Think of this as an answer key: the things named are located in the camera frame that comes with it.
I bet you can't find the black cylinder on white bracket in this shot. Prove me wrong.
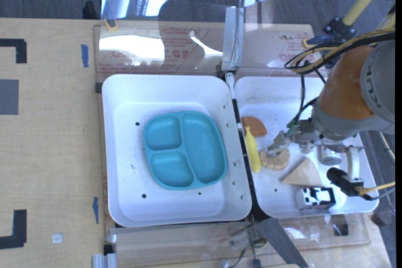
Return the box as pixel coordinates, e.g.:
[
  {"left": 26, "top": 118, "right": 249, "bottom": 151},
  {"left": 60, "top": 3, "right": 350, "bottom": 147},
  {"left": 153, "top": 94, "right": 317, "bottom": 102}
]
[{"left": 326, "top": 146, "right": 366, "bottom": 198}]

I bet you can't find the blue divided plate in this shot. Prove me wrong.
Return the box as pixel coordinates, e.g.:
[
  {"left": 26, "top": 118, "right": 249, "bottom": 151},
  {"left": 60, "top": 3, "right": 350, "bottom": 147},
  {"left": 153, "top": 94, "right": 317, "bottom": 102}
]
[{"left": 142, "top": 110, "right": 229, "bottom": 191}]

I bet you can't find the black and white carton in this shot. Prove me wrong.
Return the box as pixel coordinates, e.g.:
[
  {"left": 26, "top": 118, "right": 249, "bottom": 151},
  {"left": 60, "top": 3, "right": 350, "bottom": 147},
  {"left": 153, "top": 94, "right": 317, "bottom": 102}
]
[{"left": 295, "top": 186, "right": 337, "bottom": 211}]

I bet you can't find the yellow banana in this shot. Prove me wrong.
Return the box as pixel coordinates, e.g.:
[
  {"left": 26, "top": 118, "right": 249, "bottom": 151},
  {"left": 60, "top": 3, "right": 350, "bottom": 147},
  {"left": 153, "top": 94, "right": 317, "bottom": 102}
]
[{"left": 244, "top": 126, "right": 262, "bottom": 174}]

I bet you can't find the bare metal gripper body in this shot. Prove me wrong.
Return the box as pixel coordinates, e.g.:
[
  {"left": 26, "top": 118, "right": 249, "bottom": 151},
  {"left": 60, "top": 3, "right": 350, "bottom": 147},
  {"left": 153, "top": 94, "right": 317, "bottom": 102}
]
[{"left": 291, "top": 118, "right": 326, "bottom": 154}]

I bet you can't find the small silver can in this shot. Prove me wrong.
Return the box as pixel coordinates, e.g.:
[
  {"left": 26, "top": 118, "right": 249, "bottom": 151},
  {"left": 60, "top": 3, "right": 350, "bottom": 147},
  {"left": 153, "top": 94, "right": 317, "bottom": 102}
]
[{"left": 317, "top": 144, "right": 343, "bottom": 166}]

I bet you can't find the white plastic tray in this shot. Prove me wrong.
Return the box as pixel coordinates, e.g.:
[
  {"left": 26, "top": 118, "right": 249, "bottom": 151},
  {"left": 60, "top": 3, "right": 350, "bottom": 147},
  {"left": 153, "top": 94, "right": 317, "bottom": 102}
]
[
  {"left": 101, "top": 73, "right": 253, "bottom": 228},
  {"left": 234, "top": 75, "right": 380, "bottom": 220}
]

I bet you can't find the tan doughnut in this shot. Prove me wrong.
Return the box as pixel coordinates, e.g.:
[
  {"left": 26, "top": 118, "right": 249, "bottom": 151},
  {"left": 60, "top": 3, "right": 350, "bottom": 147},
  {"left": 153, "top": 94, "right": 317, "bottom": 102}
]
[{"left": 259, "top": 148, "right": 291, "bottom": 171}]

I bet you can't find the orange waffle biscuit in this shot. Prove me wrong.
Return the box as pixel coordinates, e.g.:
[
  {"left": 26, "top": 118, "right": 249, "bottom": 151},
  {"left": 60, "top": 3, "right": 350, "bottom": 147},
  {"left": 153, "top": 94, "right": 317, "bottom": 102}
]
[{"left": 241, "top": 115, "right": 268, "bottom": 137}]

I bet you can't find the beige bread slice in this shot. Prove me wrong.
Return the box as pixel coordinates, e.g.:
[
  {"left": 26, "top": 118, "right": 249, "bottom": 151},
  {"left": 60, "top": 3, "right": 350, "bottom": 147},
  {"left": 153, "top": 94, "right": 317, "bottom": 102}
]
[{"left": 280, "top": 157, "right": 323, "bottom": 188}]

